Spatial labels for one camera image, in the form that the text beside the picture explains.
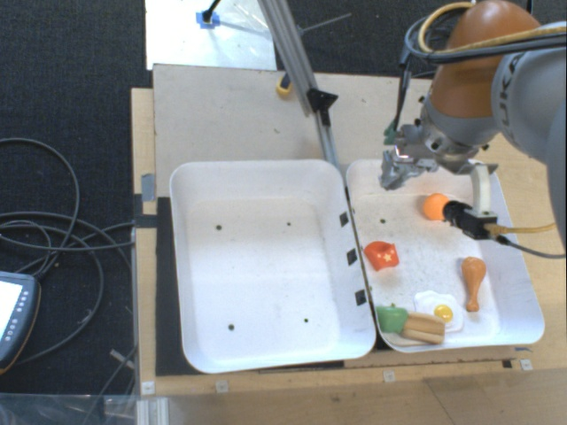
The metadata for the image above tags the pale wood board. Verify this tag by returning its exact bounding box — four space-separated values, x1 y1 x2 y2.
129 87 567 397

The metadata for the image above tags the tan toy bread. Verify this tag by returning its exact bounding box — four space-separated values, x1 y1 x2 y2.
383 311 447 348

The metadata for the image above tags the thin black rod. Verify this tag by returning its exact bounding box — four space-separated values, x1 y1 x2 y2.
343 179 378 327

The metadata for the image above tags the black cylinder on white bracket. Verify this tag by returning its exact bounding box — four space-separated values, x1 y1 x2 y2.
442 158 500 241

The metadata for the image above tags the red toy with yellow stars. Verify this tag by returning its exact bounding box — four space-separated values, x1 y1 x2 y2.
363 240 400 273

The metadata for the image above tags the white and yellow fried egg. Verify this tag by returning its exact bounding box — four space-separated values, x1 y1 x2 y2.
413 290 465 334

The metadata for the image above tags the brown chicken drumstick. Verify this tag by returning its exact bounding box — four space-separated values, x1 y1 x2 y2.
461 256 488 313

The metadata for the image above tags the white plastic tray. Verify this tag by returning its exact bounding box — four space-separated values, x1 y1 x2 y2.
168 158 378 375
345 158 547 354

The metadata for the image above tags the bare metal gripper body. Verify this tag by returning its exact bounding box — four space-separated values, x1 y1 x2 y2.
392 121 483 174

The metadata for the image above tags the orange ball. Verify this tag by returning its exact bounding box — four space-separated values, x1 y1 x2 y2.
422 192 451 222

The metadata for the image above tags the green bell pepper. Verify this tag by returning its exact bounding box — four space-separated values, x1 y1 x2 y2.
375 304 409 334

